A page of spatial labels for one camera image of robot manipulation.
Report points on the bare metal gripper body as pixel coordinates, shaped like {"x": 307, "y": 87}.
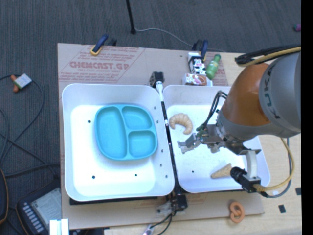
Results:
{"x": 215, "y": 137}

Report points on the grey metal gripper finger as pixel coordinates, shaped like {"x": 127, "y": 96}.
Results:
{"x": 189, "y": 148}
{"x": 187, "y": 143}

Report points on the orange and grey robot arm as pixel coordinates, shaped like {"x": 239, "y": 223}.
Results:
{"x": 247, "y": 101}

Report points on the white plastic tray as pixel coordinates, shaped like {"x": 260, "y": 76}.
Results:
{"x": 80, "y": 131}
{"x": 198, "y": 163}

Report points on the beige croissant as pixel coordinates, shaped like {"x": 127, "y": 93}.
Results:
{"x": 185, "y": 121}

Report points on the thin black and white rod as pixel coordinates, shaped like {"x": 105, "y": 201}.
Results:
{"x": 167, "y": 126}

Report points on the beige ice cream cone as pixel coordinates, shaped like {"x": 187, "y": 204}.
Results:
{"x": 221, "y": 172}

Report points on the brown and white packet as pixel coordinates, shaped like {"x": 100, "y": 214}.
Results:
{"x": 195, "y": 79}

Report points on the green bottle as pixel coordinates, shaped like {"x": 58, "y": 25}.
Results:
{"x": 212, "y": 68}

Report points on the blue divided plate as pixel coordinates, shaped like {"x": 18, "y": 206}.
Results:
{"x": 115, "y": 131}

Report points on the white cow print carton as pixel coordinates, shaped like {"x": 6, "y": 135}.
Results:
{"x": 197, "y": 66}

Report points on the orange pretzel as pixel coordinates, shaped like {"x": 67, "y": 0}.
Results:
{"x": 236, "y": 213}

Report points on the brown cardboard board red print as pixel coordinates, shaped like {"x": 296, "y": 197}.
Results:
{"x": 102, "y": 65}

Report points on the purple and green grapes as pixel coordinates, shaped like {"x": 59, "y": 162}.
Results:
{"x": 297, "y": 27}

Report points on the black stand pole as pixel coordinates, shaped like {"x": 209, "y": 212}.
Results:
{"x": 128, "y": 8}

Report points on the orange sausage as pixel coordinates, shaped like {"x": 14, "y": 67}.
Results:
{"x": 15, "y": 89}

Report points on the black cylinder on white bracket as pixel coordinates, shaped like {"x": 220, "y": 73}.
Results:
{"x": 252, "y": 165}

